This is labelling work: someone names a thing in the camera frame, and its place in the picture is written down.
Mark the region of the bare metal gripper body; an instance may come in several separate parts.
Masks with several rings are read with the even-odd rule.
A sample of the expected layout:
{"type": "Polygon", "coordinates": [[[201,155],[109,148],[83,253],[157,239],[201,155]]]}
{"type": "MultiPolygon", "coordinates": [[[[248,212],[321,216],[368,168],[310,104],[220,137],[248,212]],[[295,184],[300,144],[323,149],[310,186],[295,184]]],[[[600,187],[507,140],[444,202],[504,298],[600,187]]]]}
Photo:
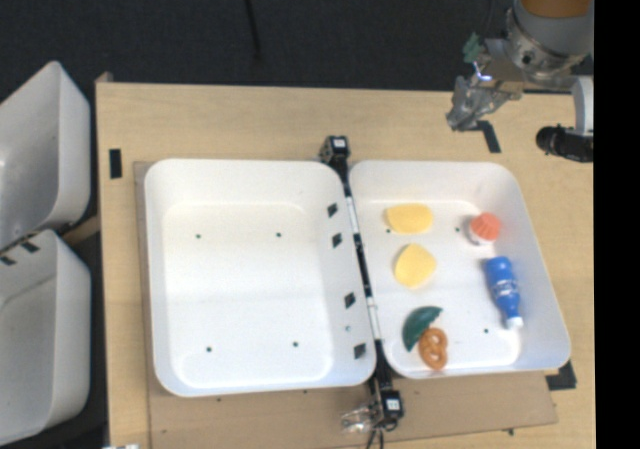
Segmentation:
{"type": "Polygon", "coordinates": [[[504,38],[487,39],[478,58],[483,75],[490,76],[502,91],[568,91],[574,69],[586,53],[551,50],[526,34],[512,32],[504,38]]]}

